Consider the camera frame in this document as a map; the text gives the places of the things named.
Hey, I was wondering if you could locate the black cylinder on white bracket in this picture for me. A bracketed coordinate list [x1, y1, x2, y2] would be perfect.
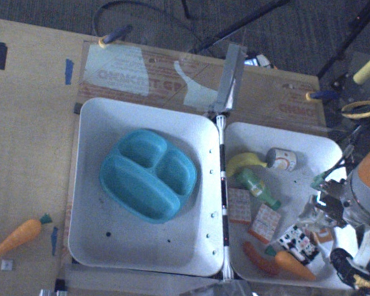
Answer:
[324, 222, 370, 293]

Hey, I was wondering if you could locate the brown cardboard board red print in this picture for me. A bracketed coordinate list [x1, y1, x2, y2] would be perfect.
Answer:
[43, 36, 370, 296]

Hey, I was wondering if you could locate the blue divided plate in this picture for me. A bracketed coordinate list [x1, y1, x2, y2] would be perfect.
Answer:
[92, 122, 205, 230]

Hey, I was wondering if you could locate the white plastic tray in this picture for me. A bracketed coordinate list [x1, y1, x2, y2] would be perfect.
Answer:
[56, 94, 247, 288]
[201, 119, 370, 296]

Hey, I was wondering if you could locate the black and white carton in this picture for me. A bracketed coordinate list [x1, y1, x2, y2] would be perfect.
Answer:
[272, 222, 325, 267]

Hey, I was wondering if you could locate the green bottle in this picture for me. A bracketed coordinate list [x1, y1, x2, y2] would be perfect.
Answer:
[230, 166, 287, 213]

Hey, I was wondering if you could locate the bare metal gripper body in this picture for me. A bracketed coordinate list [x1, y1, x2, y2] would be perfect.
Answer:
[311, 175, 358, 231]

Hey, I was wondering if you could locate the small grey cube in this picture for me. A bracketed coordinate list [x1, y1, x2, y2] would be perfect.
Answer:
[0, 258, 15, 273]

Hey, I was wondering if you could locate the orange and white carton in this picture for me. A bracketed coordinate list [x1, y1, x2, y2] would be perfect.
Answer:
[222, 186, 257, 226]
[246, 201, 283, 247]

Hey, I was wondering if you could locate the orange carrot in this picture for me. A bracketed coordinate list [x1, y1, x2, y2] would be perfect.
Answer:
[0, 205, 55, 266]
[261, 244, 322, 283]

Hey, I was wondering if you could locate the grey and orange can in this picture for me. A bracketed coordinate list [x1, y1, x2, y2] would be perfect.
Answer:
[264, 146, 300, 174]

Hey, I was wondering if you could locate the red sausage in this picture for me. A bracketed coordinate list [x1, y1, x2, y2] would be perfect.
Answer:
[238, 240, 283, 278]

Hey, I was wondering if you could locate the yellow banana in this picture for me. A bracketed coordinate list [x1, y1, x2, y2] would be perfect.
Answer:
[224, 149, 270, 184]

